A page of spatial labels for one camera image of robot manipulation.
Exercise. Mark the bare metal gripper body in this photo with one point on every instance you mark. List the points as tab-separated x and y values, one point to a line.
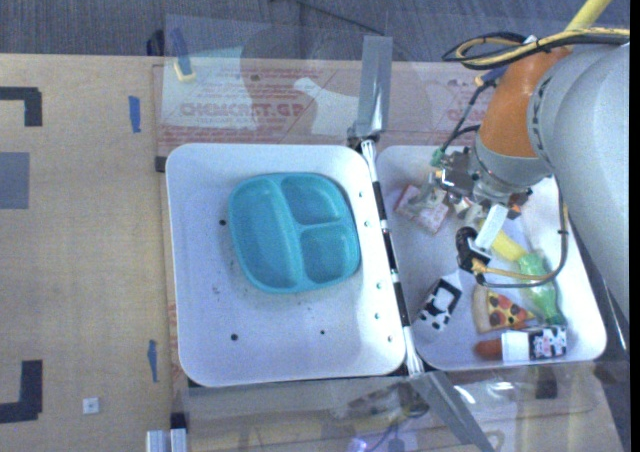
460	176

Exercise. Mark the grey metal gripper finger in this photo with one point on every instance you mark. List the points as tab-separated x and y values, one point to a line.
463	207
428	193

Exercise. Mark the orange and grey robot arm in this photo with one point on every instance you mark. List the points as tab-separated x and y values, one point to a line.
575	130

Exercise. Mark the red and white packet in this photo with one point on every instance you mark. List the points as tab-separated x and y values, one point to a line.
431	219

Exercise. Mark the yellow banana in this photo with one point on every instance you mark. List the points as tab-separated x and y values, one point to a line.
509	246

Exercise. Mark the thin black and white rod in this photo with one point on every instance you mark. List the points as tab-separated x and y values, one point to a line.
387	245

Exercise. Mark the black and white cow carton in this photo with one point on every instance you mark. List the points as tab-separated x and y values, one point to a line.
439	302

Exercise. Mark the toy pizza slice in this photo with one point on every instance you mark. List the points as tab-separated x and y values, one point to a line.
500	312

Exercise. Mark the green plastic bottle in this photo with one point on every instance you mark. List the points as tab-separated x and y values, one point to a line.
544	297

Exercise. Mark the white plastic tray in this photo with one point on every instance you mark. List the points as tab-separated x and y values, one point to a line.
280	330
450	345

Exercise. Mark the orange sausage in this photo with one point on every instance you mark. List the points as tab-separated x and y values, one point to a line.
489	349

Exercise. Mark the blue divided plate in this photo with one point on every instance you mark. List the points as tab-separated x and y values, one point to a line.
280	240

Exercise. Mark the white cow print bottle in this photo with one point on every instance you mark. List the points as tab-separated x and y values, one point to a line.
537	344

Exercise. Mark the brown cardboard board red print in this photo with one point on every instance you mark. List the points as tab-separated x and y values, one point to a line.
280	105

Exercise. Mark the black cylinder on white bracket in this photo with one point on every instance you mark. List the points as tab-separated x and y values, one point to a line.
470	247

